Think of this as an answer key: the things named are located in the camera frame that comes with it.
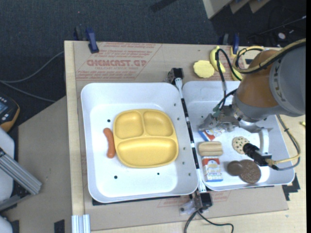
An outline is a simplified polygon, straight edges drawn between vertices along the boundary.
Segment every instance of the white tray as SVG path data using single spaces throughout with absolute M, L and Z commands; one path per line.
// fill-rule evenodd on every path
M 86 139 L 88 189 L 101 203 L 190 194 L 198 178 L 178 90 L 168 83 L 91 83 L 81 92 Z M 179 154 L 166 166 L 131 168 L 117 155 L 106 156 L 104 128 L 112 129 L 117 114 L 131 109 L 165 112 L 175 127 Z
M 239 81 L 228 81 L 227 92 L 238 88 Z M 198 126 L 201 125 L 209 113 L 213 113 L 212 109 L 223 98 L 222 83 L 220 81 L 191 81 L 184 85 L 183 95 L 187 105 L 189 120 L 193 132 L 194 142 L 196 144 L 198 159 L 201 157 L 198 154 L 198 145 L 204 139 L 198 133 Z M 232 96 L 226 99 L 226 104 L 232 102 Z M 281 134 L 278 122 L 275 116 L 269 116 L 267 120 L 257 123 L 260 127 L 273 128 L 269 131 L 269 152 L 272 154 L 273 160 L 282 160 L 289 158 L 289 154 Z M 233 132 L 222 133 L 216 137 L 215 141 L 220 141 L 223 146 L 224 153 L 219 157 L 223 174 L 221 182 L 204 182 L 205 185 L 215 191 L 240 189 L 259 186 L 270 186 L 291 183 L 294 179 L 294 169 L 285 171 L 276 171 L 267 166 L 260 167 L 261 179 L 256 184 L 247 184 L 237 176 L 231 176 L 226 171 L 226 165 L 233 160 L 250 159 L 247 155 L 241 155 L 232 148 L 232 139 L 234 137 L 243 136 L 253 145 L 259 147 L 259 135 L 250 133 L 242 128 L 236 128 Z M 291 162 L 279 164 L 279 167 L 290 166 Z

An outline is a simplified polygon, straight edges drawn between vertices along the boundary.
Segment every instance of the yellow divided plate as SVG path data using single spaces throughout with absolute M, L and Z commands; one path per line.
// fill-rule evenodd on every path
M 113 136 L 118 158 L 129 167 L 164 166 L 178 156 L 173 123 L 160 110 L 137 109 L 118 114 Z

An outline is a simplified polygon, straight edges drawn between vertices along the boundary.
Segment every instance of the gray carpet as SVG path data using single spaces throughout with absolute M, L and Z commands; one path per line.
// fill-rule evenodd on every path
M 225 7 L 211 20 L 202 0 L 0 0 L 0 80 L 34 73 L 73 40 L 76 26 L 92 27 L 98 41 L 218 44 L 224 34 L 240 36 L 240 45 L 273 46 L 271 32 L 249 36 L 301 18 L 306 0 L 272 0 L 258 12 L 244 6 L 236 14 Z M 289 42 L 306 37 L 306 20 L 291 24 Z M 58 100 L 65 94 L 64 58 L 53 60 L 25 82 L 12 83 L 29 93 Z M 51 102 L 24 95 L 0 83 L 0 92 L 21 107 L 16 126 Z

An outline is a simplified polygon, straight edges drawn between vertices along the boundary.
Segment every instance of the yellow sponge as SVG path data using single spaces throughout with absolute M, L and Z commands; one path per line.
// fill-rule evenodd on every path
M 199 60 L 194 63 L 193 70 L 200 78 L 209 78 L 214 75 L 215 69 L 207 60 Z

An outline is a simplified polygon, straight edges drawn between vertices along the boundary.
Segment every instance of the electronic device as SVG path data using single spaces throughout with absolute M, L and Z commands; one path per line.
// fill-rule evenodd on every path
M 0 93 L 0 127 L 8 132 L 19 115 L 19 105 L 10 97 Z

